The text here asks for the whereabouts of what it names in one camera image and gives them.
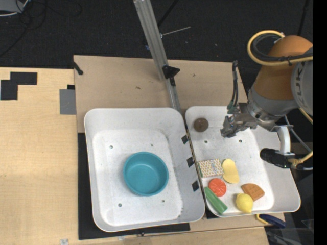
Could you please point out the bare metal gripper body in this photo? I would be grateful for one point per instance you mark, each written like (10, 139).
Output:
(249, 117)

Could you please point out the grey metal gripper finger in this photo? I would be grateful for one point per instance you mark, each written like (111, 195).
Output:
(226, 129)
(235, 130)

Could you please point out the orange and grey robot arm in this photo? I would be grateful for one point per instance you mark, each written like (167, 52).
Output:
(277, 70)

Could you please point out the brown round biscuit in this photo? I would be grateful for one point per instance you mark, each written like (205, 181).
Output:
(200, 124)

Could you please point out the white plastic tray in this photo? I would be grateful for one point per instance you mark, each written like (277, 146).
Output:
(143, 126)
(255, 157)

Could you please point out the patterned cracker packet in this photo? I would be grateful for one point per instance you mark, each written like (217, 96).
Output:
(210, 168)

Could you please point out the orange slice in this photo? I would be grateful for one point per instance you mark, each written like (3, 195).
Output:
(217, 187)

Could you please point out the brown waffle piece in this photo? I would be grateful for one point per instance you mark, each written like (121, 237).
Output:
(253, 191)

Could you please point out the green vegetable stick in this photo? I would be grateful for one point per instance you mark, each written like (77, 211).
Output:
(215, 201)

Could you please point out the yellow lemon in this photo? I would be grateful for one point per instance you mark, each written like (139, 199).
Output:
(244, 202)

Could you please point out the teal bowl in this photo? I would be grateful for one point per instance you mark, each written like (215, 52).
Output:
(145, 173)

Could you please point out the brown cardboard board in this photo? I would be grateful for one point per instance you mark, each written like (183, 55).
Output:
(122, 85)

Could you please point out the black cylinder on white bracket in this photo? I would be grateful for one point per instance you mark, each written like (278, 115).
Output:
(274, 157)

